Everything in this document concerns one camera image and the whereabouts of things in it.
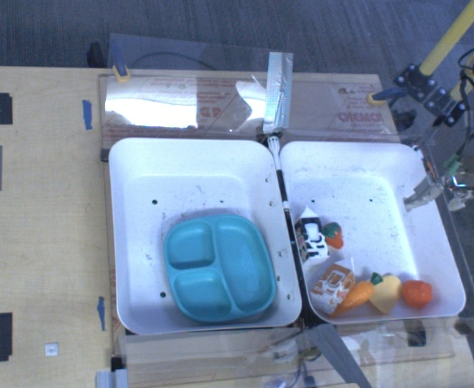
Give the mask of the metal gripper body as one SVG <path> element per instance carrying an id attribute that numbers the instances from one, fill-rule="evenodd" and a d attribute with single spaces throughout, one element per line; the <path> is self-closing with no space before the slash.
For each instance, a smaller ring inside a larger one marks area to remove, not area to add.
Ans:
<path id="1" fill-rule="evenodd" d="M 444 182 L 455 193 L 474 195 L 474 153 L 453 154 L 444 162 Z"/>

